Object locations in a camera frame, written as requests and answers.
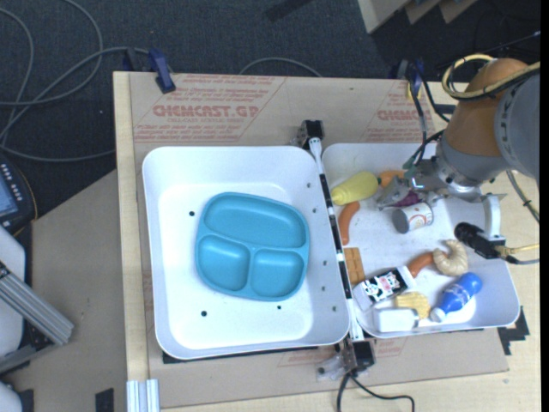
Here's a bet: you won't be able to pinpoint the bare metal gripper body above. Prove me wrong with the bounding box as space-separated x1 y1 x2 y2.
401 157 485 204

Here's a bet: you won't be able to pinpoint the orange carrot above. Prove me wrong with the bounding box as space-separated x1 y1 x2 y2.
377 169 407 189

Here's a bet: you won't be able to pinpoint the purple grapes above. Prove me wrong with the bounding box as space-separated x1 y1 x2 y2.
399 190 431 209

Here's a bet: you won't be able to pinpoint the white can with grey lid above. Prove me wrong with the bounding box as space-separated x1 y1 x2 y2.
390 201 435 235

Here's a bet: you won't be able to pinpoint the yellow mustard bottle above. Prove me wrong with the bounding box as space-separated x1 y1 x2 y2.
329 170 380 207

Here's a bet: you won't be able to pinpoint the white plastic tray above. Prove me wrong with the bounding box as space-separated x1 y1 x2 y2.
321 142 522 340
141 145 353 361

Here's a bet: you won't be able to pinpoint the orange sausage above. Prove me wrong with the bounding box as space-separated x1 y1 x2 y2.
337 200 362 246
407 251 437 278

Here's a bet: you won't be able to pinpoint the thin black and white rod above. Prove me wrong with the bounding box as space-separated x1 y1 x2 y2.
308 136 365 341

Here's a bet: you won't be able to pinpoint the beige croissant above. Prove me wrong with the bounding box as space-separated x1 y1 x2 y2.
431 239 470 277

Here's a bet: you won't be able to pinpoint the brown biscuit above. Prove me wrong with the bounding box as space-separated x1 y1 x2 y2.
342 246 366 286

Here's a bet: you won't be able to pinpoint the cow print milk carton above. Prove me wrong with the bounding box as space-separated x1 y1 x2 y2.
351 265 418 312

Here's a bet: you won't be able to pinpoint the blue and white bottle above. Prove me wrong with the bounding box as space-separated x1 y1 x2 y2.
429 271 484 324

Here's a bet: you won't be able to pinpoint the blue divided plate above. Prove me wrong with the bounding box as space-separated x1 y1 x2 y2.
193 191 311 303

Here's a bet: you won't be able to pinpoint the brown cardboard board red print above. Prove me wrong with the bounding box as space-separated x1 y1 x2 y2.
128 71 522 409

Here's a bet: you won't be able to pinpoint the black cylinder on white bracket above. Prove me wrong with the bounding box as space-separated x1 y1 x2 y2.
453 192 508 260

